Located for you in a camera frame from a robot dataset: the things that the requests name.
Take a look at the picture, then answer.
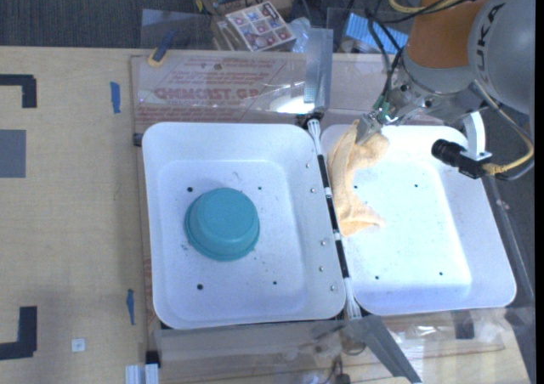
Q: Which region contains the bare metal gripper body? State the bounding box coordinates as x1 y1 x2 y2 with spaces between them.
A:
368 82 445 128

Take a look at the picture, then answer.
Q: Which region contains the yellow cloth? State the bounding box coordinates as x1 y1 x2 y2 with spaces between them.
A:
326 119 390 238

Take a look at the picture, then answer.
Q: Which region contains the white plastic tray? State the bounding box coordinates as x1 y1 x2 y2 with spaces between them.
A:
141 121 348 330
320 123 518 317

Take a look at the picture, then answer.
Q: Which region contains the patterned game box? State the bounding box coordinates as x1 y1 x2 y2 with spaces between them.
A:
224 1 298 53

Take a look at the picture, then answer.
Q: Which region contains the teal bowl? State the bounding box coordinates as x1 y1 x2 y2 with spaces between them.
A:
184 187 262 263

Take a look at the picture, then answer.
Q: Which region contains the brown cardboard board, red print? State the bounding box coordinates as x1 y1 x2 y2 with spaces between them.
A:
129 53 511 370

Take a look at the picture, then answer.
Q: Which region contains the black cylinder on white bracket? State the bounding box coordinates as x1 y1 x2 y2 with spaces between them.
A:
431 111 494 180

